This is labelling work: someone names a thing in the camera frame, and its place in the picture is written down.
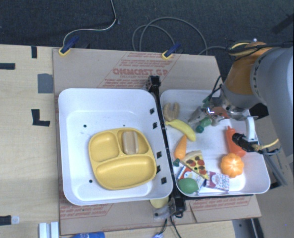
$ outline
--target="yellow divided plate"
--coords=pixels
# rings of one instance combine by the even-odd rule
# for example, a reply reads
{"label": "yellow divided plate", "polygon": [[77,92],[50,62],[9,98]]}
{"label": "yellow divided plate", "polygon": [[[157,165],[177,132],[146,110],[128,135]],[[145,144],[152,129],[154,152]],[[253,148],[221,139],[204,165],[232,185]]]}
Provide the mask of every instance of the yellow divided plate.
{"label": "yellow divided plate", "polygon": [[[125,153],[125,132],[136,132],[137,153]],[[149,142],[134,128],[99,132],[90,139],[88,151],[96,180],[106,189],[133,188],[151,181],[157,172]]]}

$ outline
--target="green ball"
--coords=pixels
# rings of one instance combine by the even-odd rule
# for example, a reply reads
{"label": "green ball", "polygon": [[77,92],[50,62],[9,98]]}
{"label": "green ball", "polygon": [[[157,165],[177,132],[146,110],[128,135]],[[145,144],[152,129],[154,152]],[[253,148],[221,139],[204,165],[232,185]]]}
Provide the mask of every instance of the green ball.
{"label": "green ball", "polygon": [[197,182],[190,177],[179,180],[178,186],[181,189],[181,191],[186,194],[193,194],[194,192],[199,190]]}

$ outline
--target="pizza slice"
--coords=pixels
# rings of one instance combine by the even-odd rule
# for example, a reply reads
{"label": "pizza slice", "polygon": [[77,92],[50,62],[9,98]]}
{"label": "pizza slice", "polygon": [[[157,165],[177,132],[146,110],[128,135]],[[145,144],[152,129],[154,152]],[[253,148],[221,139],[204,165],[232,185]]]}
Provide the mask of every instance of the pizza slice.
{"label": "pizza slice", "polygon": [[188,153],[181,162],[192,169],[194,172],[198,173],[199,175],[203,176],[206,180],[209,179],[209,176],[207,174],[207,170],[205,167],[205,162],[202,156],[202,152],[200,150],[198,151],[192,151]]}

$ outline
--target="cardboard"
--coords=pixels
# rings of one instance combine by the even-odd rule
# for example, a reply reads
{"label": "cardboard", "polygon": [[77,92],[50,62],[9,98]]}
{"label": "cardboard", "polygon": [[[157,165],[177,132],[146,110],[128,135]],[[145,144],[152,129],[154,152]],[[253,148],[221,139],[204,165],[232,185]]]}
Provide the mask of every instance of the cardboard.
{"label": "cardboard", "polygon": [[[59,113],[57,100],[67,88],[143,88],[150,75],[161,80],[160,93],[168,89],[211,90],[219,76],[213,56],[174,54],[163,60],[160,53],[72,49],[61,57],[53,49],[56,135],[59,171],[60,233],[114,231],[160,227],[163,220],[153,218],[149,201],[76,206],[68,202],[62,187]],[[183,218],[175,223],[194,224],[260,217],[253,196],[188,200]]]}

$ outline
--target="carrot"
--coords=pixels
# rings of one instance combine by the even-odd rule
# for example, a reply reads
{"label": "carrot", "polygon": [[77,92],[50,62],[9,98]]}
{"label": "carrot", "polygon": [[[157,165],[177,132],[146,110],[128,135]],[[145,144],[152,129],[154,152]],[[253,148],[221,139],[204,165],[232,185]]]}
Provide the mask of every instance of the carrot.
{"label": "carrot", "polygon": [[174,157],[176,159],[183,159],[186,155],[186,144],[187,144],[187,136],[184,135],[180,142],[177,144],[175,151],[174,151]]}

